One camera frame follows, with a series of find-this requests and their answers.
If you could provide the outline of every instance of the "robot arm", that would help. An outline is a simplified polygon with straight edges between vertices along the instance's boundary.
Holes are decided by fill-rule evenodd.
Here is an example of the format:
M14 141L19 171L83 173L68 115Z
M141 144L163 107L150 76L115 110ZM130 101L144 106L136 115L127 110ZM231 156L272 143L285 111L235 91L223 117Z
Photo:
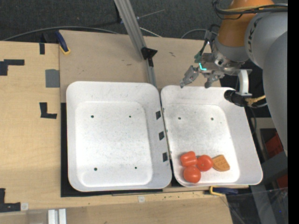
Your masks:
M227 91L225 99L250 106L248 74L242 65L250 59L263 69L263 85L268 108L280 139L287 150L287 5L275 5L272 0L233 0L229 8L220 9L220 0L213 0L215 11L224 14L217 37L210 41L211 53L204 47L194 57L180 81L183 88L201 73L208 88L225 75L238 76L239 91Z

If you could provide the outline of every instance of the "plastic tray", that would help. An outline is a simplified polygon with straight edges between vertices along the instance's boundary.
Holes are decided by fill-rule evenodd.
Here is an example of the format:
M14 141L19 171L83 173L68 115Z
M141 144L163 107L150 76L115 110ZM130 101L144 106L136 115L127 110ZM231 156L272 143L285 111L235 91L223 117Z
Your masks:
M171 181L158 90L74 82L66 91L68 177L79 191L161 189Z
M244 108L224 99L230 88L166 86L161 101L174 175L185 187L254 185L263 177ZM202 172L198 183L183 178L179 157L223 154L230 170Z

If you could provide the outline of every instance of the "table surface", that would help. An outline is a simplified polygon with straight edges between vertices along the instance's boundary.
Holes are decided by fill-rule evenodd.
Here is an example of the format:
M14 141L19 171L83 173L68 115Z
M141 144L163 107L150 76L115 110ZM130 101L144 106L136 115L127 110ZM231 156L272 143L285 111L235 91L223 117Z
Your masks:
M0 187L6 188L5 202L28 203L30 210L138 204L139 195L60 197L60 103L64 102L68 84L78 79L89 80L88 75L78 76L78 68L82 68L86 61L87 74L94 74L95 65L96 70L101 70L100 75L90 76L90 80L146 82L144 61L132 53L134 49L129 36L73 31L61 33L71 49L68 56L59 51L57 44L45 44L45 54L41 55L38 43L0 42L1 61L25 60L24 66L9 66L8 75L0 77ZM90 40L92 43L87 52L82 44L86 45ZM97 41L101 41L101 52L93 50ZM178 84L192 65L194 54L202 46L202 41L173 38L145 37L145 41L148 47L158 50L154 58L158 89ZM61 88L46 87L45 71L49 69L60 70ZM199 77L192 85L203 85L204 82L205 79ZM47 102L48 113L57 113L57 118L41 118L40 102ZM222 220L226 220L222 223L231 223L229 209L223 205L224 197L219 201L220 197L205 195L202 191L205 189L167 187L163 193L142 195L146 203L169 200L174 202L168 203L207 202L209 205L202 206L201 215L209 213L208 209L213 206L221 212Z

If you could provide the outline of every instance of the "teal light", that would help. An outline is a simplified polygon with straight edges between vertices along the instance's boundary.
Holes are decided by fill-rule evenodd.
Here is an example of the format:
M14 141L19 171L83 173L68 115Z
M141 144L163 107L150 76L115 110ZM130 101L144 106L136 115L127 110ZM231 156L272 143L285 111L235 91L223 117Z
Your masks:
M199 63L199 68L200 68L201 70L206 70L206 68L202 68L202 67L201 67L201 63Z

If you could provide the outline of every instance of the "toy tomato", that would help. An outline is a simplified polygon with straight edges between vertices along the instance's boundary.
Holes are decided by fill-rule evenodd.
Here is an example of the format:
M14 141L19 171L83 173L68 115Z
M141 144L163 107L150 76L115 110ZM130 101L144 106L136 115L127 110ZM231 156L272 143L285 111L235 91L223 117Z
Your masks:
M208 155L201 155L197 159L197 167L200 171L208 171L211 167L213 167L213 160Z
M188 166L184 169L183 176L187 182L196 183L201 178L200 170L195 166Z
M183 154L180 157L180 160L184 167L194 166L197 164L197 158L193 151L189 151L188 153Z

